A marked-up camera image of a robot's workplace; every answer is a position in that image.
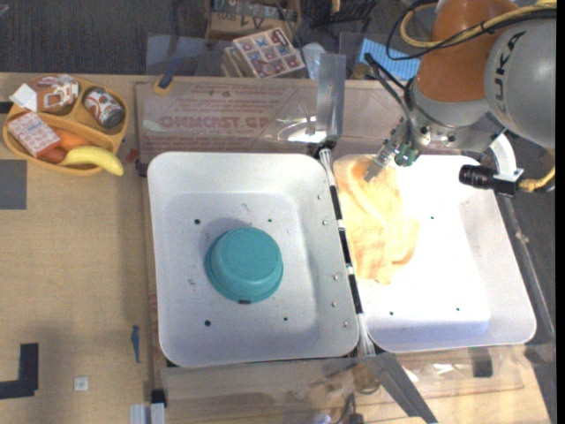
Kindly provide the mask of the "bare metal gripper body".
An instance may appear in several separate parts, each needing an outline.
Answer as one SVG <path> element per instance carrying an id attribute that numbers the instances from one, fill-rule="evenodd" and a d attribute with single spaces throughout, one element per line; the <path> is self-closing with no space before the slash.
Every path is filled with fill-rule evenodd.
<path id="1" fill-rule="evenodd" d="M 456 141 L 455 132 L 433 122 L 419 123 L 401 119 L 390 131 L 389 136 L 376 155 L 377 165 L 412 165 L 434 142 L 449 146 Z"/>

